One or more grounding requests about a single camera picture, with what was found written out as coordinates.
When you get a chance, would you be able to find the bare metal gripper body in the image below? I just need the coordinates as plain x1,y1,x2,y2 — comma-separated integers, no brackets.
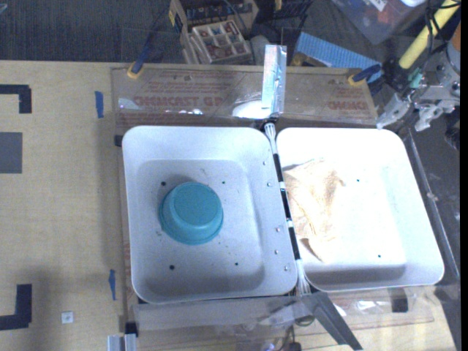
409,61,461,112

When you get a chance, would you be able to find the white plastic tray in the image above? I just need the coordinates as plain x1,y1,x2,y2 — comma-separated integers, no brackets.
121,124,299,304
274,127,446,293

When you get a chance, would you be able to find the teal bowl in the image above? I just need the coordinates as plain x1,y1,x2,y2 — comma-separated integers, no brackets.
157,181,225,246

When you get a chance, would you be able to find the thin black and white rod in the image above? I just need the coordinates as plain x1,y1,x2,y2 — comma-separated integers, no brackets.
262,121,312,296

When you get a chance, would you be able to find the tan cloth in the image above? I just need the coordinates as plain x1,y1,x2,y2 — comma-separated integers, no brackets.
281,157,348,264

